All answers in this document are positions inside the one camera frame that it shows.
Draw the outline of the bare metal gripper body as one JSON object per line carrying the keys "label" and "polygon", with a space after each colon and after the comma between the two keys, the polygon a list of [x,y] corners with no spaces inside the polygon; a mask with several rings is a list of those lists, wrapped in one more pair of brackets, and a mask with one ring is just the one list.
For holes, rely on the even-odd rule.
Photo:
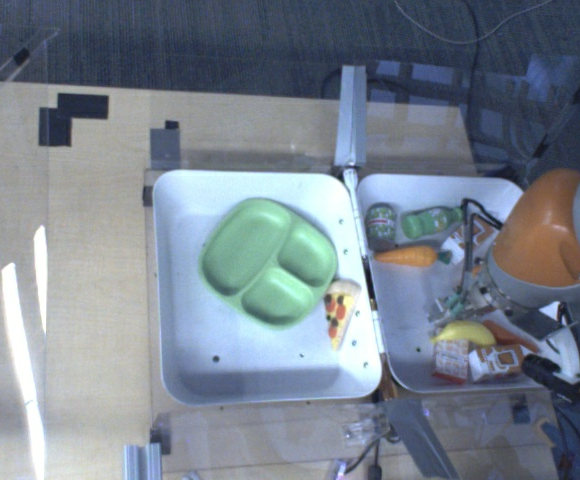
{"label": "bare metal gripper body", "polygon": [[496,310],[511,316],[518,310],[518,305],[501,293],[495,284],[482,279],[456,287],[443,299],[443,317],[447,321],[474,320]]}

